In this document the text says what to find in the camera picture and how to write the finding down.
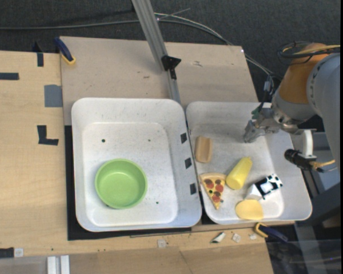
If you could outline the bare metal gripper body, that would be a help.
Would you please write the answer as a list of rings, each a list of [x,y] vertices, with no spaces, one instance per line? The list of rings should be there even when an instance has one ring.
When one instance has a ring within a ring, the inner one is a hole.
[[[257,107],[252,111],[252,121],[256,128],[264,128],[266,134],[279,130],[294,134],[299,130],[300,123],[276,107]]]

